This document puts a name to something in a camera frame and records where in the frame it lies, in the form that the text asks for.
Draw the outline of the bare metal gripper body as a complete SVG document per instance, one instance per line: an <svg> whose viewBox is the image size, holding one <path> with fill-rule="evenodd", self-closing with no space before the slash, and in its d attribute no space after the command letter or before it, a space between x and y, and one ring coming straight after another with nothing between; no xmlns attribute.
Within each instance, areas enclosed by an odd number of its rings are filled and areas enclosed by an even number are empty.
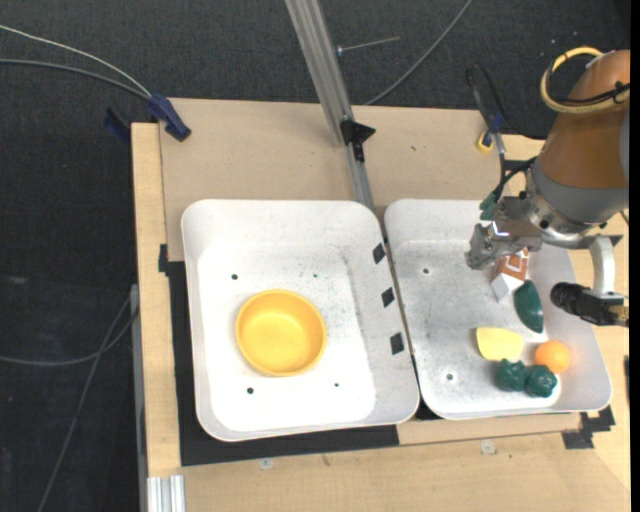
<svg viewBox="0 0 640 512"><path fill-rule="evenodd" d="M542 245L584 248L589 232L608 220L608 193L603 189L527 187L502 199L491 223L491 250L531 252Z"/></svg>

